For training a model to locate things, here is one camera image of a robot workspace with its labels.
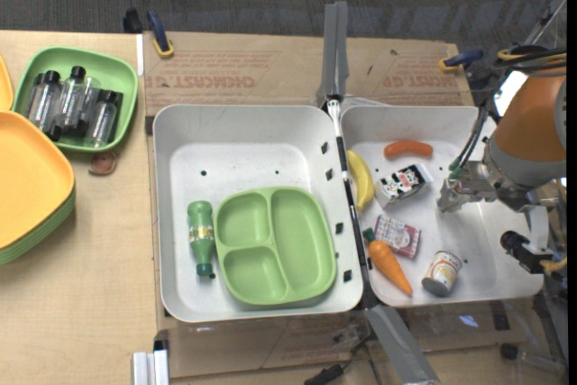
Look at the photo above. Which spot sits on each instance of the green plastic bottle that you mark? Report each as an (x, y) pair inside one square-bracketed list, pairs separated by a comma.
[(201, 234)]

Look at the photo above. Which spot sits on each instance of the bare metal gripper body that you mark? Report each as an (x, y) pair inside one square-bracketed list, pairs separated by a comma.
[(480, 182)]

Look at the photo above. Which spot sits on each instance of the green square plate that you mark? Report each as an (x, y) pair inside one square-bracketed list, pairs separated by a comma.
[(121, 76)]

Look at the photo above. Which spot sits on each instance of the small white and orange can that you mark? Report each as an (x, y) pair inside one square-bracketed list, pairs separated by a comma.
[(442, 274)]

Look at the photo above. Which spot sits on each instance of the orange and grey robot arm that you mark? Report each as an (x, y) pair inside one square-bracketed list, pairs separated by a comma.
[(532, 117)]

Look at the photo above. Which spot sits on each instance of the brown cardboard board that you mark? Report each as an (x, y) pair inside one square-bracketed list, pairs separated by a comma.
[(279, 72)]

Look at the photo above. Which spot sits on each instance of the yellow banana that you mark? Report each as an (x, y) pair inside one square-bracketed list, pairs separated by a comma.
[(363, 185)]

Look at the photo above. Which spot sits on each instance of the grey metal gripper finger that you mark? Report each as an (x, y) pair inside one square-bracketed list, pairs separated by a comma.
[(444, 198), (460, 189)]

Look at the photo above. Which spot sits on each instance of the white plastic tray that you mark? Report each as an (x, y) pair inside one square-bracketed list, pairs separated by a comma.
[(189, 293), (473, 234)]

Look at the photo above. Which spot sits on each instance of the orange sausage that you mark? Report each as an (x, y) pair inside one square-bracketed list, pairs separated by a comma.
[(408, 149)]

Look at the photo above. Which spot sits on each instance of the green divided plate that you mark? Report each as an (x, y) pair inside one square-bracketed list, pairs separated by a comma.
[(293, 234)]

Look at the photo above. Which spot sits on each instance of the clear plastic bottle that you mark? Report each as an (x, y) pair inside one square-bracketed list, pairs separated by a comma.
[(72, 97), (45, 101), (92, 88), (101, 121)]

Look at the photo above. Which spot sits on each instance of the cow print milk carton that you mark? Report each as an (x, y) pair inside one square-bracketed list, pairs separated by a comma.
[(403, 185)]

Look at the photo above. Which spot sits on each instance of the black cylinder on white bracket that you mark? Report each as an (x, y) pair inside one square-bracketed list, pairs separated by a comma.
[(525, 254)]

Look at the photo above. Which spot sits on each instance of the orange carrot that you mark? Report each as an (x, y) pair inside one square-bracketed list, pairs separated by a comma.
[(390, 268)]

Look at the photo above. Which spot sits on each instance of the pink packet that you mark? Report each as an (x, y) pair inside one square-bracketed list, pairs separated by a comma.
[(399, 236)]

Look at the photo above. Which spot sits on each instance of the yellow plate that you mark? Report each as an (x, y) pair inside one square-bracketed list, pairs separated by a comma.
[(4, 85), (31, 176)]

